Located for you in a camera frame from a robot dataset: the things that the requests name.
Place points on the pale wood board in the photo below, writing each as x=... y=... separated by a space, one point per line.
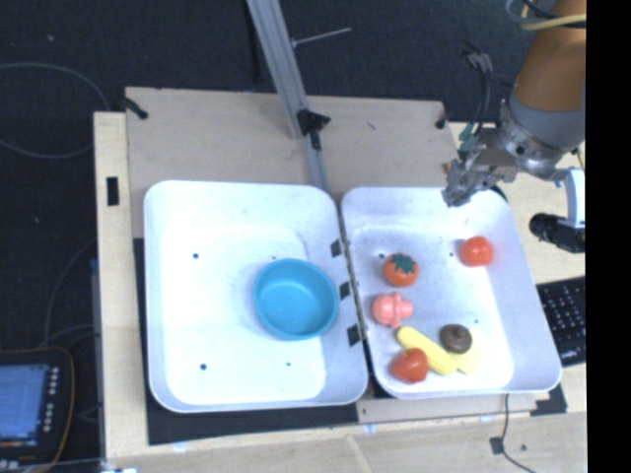
x=222 y=136

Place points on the orange tomato with green top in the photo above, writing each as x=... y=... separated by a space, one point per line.
x=400 y=273

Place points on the thin black and white rod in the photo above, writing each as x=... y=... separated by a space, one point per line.
x=353 y=274

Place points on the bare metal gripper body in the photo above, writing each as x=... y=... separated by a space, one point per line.
x=512 y=153

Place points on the yellow corn cob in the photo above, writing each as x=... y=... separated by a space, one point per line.
x=429 y=353

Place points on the white plastic tray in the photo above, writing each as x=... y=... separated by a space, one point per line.
x=443 y=303
x=207 y=313

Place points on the brown doughnut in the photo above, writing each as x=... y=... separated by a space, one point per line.
x=454 y=339

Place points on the pink toy figure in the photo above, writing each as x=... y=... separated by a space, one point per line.
x=389 y=309

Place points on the black cylinder on white bracket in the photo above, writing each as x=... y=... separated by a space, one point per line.
x=557 y=232

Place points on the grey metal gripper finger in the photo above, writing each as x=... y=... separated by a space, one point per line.
x=453 y=187
x=477 y=184

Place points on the orange-red ball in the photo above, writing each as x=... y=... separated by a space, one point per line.
x=476 y=251

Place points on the blue bowl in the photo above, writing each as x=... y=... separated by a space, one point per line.
x=296 y=298

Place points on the pale yellow flat piece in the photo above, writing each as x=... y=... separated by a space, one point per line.
x=470 y=361

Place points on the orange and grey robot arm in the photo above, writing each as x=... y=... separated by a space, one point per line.
x=552 y=67

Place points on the black keyboard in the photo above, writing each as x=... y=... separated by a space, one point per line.
x=564 y=318

